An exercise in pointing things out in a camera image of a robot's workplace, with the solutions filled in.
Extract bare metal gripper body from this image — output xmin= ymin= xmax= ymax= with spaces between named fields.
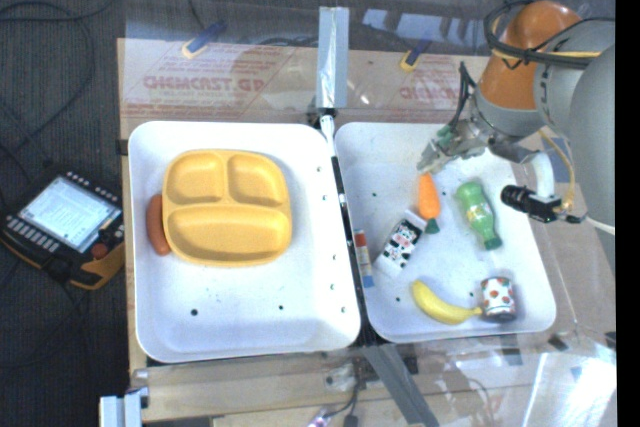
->
xmin=435 ymin=118 xmax=490 ymax=162

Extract white cow print carton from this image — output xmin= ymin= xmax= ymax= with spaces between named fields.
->
xmin=379 ymin=209 xmax=428 ymax=269

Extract orange white blue packet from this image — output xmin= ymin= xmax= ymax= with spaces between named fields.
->
xmin=352 ymin=228 xmax=376 ymax=289

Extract black block with thin wires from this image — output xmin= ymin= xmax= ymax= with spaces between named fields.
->
xmin=349 ymin=355 xmax=372 ymax=384

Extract white plastic tray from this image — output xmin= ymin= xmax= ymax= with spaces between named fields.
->
xmin=333 ymin=121 xmax=558 ymax=345
xmin=127 ymin=120 xmax=362 ymax=364

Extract orange-red toy sausage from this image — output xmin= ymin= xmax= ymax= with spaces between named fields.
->
xmin=145 ymin=193 xmax=173 ymax=258

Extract yellow divided plate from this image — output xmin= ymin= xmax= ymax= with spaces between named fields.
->
xmin=161 ymin=148 xmax=294 ymax=268

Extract yellow banana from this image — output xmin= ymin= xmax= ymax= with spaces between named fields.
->
xmin=410 ymin=278 xmax=484 ymax=327

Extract brown cardboard board red print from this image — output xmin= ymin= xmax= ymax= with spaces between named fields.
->
xmin=115 ymin=37 xmax=617 ymax=422

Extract white can red fruit print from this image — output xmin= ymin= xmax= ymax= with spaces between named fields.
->
xmin=479 ymin=275 xmax=518 ymax=323

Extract orange toy carrot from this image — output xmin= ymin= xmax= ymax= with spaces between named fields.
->
xmin=417 ymin=171 xmax=443 ymax=235

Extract green plastic bottle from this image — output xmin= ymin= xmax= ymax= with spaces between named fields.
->
xmin=453 ymin=180 xmax=504 ymax=252

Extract black cylinder on white bracket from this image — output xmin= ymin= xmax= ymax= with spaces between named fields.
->
xmin=500 ymin=151 xmax=564 ymax=224

